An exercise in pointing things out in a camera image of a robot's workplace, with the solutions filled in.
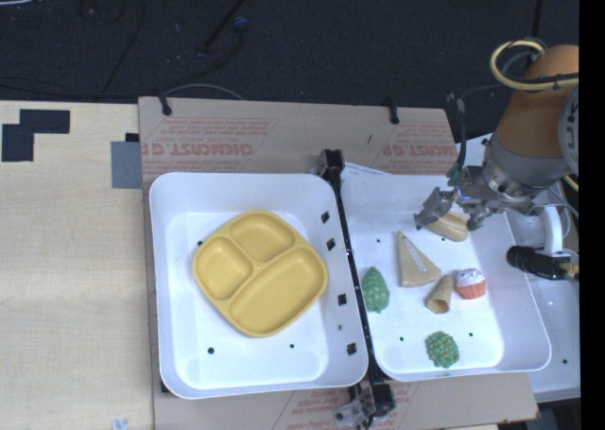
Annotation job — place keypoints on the brown cardboard board red print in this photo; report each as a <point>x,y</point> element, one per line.
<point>283,135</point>

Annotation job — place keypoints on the black cylinder on white bracket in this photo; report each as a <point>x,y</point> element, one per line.
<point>534,260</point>

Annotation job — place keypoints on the green grapes with orange specks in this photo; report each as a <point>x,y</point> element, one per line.
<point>442,349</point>

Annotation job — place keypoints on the white plastic tray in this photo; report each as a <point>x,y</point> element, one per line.
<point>264,362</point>
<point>416,338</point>

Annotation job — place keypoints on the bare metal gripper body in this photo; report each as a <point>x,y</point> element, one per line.
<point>487,192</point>

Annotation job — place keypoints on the yellow divided plate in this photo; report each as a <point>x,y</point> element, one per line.
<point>264,277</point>

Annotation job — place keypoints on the orange cupcake with white icing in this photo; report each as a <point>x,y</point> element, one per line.
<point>470,285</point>

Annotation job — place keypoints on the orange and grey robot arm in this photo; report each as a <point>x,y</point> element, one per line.
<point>534,125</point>

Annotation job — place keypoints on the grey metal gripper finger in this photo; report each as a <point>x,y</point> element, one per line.
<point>477,219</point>
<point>432,208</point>

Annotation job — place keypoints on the beige bread bun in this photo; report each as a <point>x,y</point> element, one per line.
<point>451,228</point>

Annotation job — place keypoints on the white paper sheet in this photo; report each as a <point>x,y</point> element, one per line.
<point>366,169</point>

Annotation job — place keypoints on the beige pizza slice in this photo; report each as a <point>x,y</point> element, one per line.
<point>413,267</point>

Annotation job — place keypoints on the thin black rod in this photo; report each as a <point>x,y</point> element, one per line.
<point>355,272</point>

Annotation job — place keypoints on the tan ice cream cone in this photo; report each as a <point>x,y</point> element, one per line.
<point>439,298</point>

